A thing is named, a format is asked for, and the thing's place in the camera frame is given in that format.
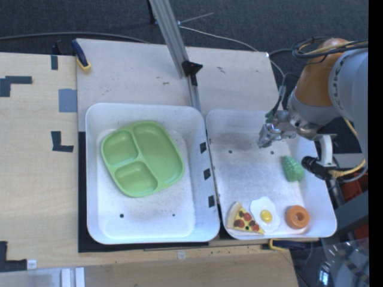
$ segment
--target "toy donut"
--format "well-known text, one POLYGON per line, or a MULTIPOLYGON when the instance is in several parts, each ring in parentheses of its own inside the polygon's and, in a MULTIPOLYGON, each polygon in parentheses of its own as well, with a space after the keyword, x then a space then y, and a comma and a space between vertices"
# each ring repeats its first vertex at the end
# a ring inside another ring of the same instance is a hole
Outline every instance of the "toy donut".
POLYGON ((294 205, 286 211, 286 222, 291 228, 304 228, 309 224, 309 221, 308 211, 300 205, 294 205))

